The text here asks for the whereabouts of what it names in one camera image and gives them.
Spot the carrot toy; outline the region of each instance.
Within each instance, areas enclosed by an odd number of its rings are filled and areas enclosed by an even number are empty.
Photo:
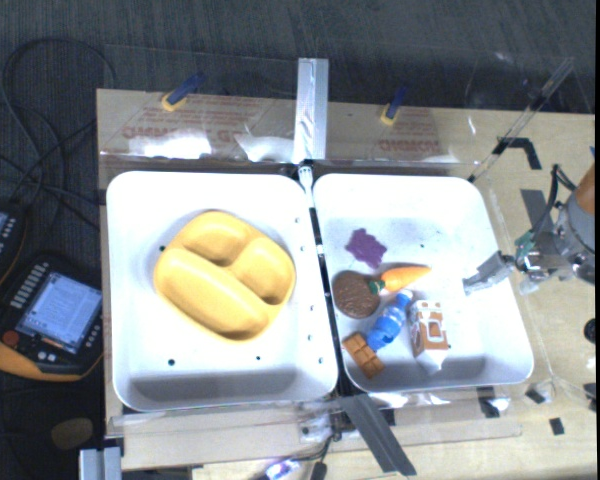
[[[380,279],[369,282],[371,293],[397,292],[431,272],[431,267],[411,265],[390,268],[382,273]]]

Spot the brown round stone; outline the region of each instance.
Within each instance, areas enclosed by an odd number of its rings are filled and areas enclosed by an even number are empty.
[[[340,272],[333,280],[336,307],[352,318],[366,318],[380,305],[380,296],[369,290],[369,278],[352,270]]]

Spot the white tray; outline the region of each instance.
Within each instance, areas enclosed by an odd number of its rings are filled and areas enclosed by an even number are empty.
[[[156,294],[160,246],[203,211],[236,215],[281,245],[297,273],[273,324],[247,343],[202,332]],[[301,187],[278,175],[127,172],[107,190],[113,386],[139,411],[317,400],[338,368]]]
[[[466,296],[462,279],[498,245],[484,201],[460,178],[327,174],[314,200],[330,281],[343,270],[374,274],[395,263],[433,270],[410,288],[443,303],[451,349],[442,370],[428,375],[416,363],[407,332],[380,349],[385,370],[371,380],[342,350],[348,376],[369,392],[515,384],[533,369],[533,353],[509,280]],[[360,228],[387,247],[378,269],[357,261],[345,246]],[[371,329],[378,312],[362,320],[335,309],[340,339]]]

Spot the yellow tray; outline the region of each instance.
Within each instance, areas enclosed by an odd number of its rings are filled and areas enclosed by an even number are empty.
[[[185,225],[153,272],[158,294],[206,332],[243,342],[263,333],[287,303],[296,272],[271,238],[222,211]]]

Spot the red button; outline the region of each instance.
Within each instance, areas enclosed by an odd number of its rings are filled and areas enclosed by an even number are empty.
[[[16,331],[5,331],[5,333],[2,335],[2,343],[9,347],[15,348],[15,346],[18,344],[18,341],[20,341],[20,335]]]

